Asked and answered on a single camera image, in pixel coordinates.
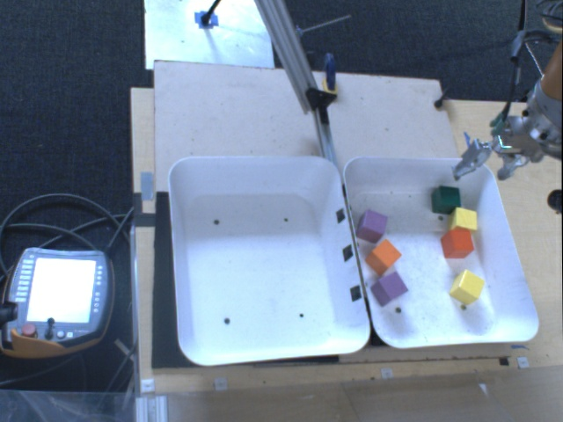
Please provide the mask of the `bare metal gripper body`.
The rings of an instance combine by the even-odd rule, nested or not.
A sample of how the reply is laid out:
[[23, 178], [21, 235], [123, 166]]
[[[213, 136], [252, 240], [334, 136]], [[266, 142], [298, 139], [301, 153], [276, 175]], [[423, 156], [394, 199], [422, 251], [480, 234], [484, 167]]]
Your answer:
[[492, 136], [500, 154], [526, 156], [531, 161], [540, 161], [544, 156], [561, 159], [561, 120], [531, 113], [508, 116], [494, 125]]

